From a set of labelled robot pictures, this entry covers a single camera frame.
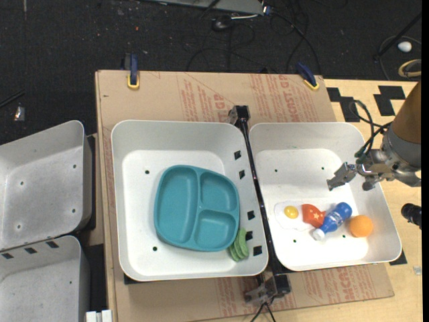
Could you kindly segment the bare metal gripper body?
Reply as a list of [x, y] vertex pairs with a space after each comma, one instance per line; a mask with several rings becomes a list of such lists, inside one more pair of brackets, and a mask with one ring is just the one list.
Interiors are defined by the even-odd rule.
[[356, 166], [362, 177], [374, 176], [377, 183], [397, 180], [409, 187], [421, 187], [422, 184], [421, 178], [416, 174], [420, 167], [404, 160], [394, 151], [371, 150], [357, 158]]

